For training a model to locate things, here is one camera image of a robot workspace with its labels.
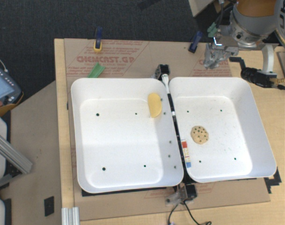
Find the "electronic device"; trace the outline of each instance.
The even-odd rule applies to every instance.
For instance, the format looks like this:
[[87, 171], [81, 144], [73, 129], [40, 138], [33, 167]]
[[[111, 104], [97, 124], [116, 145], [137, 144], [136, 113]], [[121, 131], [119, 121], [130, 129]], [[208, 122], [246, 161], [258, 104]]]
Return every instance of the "electronic device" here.
[[0, 68], [0, 107], [15, 104], [22, 96], [22, 90], [15, 80]]

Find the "green tape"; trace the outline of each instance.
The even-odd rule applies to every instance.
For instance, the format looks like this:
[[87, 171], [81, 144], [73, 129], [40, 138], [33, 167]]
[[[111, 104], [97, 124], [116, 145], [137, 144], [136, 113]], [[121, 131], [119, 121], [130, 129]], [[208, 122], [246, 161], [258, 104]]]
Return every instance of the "green tape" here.
[[103, 71], [105, 67], [101, 66], [98, 62], [95, 64], [94, 68], [91, 70], [89, 75], [87, 77], [89, 78], [95, 78], [98, 77]]

